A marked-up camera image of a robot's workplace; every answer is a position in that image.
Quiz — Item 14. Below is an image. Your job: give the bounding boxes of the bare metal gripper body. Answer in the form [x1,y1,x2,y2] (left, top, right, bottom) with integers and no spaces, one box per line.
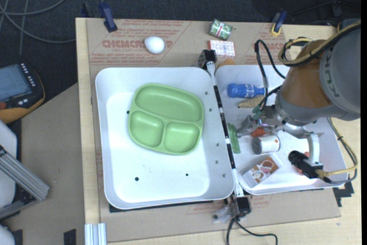
[248,105,313,138]

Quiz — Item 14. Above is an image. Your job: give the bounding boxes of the green toy vegetable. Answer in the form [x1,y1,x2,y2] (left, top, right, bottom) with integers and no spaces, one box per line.
[227,123,242,154]

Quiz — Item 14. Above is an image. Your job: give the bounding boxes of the orange carrot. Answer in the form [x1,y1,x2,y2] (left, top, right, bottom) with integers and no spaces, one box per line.
[251,127,269,138]

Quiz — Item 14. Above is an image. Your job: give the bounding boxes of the white can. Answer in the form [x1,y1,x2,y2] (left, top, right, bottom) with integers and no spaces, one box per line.
[251,134,281,155]

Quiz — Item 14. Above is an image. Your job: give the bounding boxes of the thin black and white rod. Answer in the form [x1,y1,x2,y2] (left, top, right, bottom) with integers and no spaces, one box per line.
[206,61,241,196]

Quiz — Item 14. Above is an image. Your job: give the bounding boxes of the tan ice cream cone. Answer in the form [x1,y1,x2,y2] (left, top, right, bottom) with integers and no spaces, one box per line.
[237,94,266,109]

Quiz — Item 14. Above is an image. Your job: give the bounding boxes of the blue bottle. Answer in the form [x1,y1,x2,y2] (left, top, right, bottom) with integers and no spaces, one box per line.
[227,83,266,100]

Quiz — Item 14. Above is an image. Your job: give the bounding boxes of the brown and white carton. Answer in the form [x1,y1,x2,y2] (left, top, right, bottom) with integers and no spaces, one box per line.
[241,153,284,189]

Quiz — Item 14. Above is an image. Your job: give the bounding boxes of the white plastic tray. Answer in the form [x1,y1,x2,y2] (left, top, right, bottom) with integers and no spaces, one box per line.
[214,64,349,196]
[95,67,236,211]

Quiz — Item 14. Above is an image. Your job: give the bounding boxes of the green divided plate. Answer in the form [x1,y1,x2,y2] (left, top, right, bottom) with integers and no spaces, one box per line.
[127,83,205,157]

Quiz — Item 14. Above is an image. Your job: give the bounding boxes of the red and white carton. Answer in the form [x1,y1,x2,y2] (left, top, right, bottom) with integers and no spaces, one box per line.
[208,39,235,59]

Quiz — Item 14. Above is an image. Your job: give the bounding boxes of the green and white carton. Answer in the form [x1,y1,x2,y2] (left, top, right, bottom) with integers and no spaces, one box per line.
[208,18,233,41]

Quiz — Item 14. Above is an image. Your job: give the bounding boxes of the white egg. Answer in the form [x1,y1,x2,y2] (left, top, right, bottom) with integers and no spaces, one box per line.
[143,36,166,55]

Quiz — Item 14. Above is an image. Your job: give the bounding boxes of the brown cardboard board red print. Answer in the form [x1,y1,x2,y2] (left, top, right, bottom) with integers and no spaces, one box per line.
[85,18,342,243]

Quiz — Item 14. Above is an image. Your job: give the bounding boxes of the black cylinder on white bracket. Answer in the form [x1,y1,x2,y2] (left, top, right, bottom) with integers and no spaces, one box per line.
[288,133,325,179]

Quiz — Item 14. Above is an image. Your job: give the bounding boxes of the black block with thin wires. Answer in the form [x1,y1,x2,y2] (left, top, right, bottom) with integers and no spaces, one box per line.
[228,196,253,221]
[197,49,217,70]

